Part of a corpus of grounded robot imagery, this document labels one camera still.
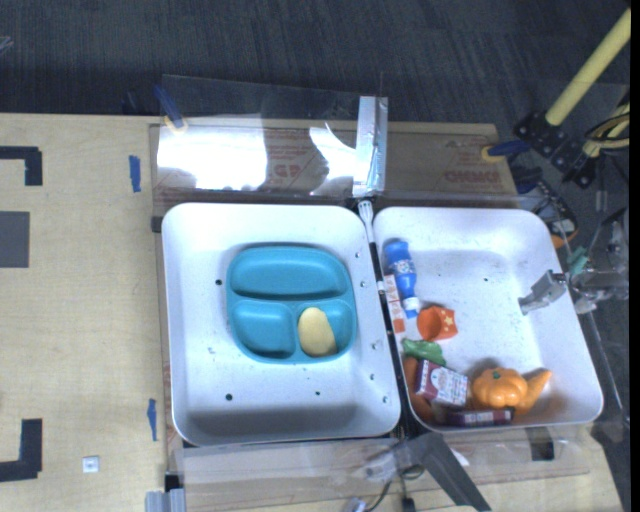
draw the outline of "wooden tabletop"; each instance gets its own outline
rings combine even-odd
[[[28,268],[0,268],[0,462],[20,457],[22,420],[43,425],[42,470],[37,479],[0,482],[0,510],[142,511],[145,494],[164,487],[165,396],[150,229],[149,128],[158,121],[0,114],[0,146],[37,147],[43,155],[42,186],[25,186],[24,162],[0,160],[0,211],[28,212],[30,222]],[[130,156],[140,159],[139,192]],[[600,445],[588,435],[578,445],[580,463],[568,476],[523,469],[511,482],[481,478],[480,491],[493,510],[621,510]],[[83,458],[94,456],[99,471],[83,472]],[[420,510],[451,510],[440,489],[412,496]],[[343,503],[268,510],[341,510]],[[200,505],[193,510],[205,510]],[[398,495],[378,510],[400,510]]]

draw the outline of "green pepper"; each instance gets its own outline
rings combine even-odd
[[[433,341],[410,340],[405,338],[402,340],[404,354],[406,356],[415,357],[416,359],[426,359],[440,366],[447,366],[447,362],[442,357],[442,347]]]

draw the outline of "yellow potato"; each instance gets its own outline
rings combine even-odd
[[[305,309],[298,319],[298,336],[304,353],[311,357],[336,354],[336,337],[324,311],[319,308]]]

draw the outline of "water bottle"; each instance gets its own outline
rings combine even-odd
[[[396,286],[402,300],[402,308],[407,318],[415,318],[420,309],[420,299],[415,296],[416,267],[409,254],[409,244],[404,241],[392,242],[385,246],[387,266],[396,278]]]

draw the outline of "blue divided tray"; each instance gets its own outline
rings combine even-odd
[[[261,362],[329,361],[349,350],[355,339],[351,279],[345,266],[326,251],[296,245],[246,249],[229,265],[226,292],[233,339]],[[302,350],[298,319],[309,307],[327,315],[337,354],[311,357]]]

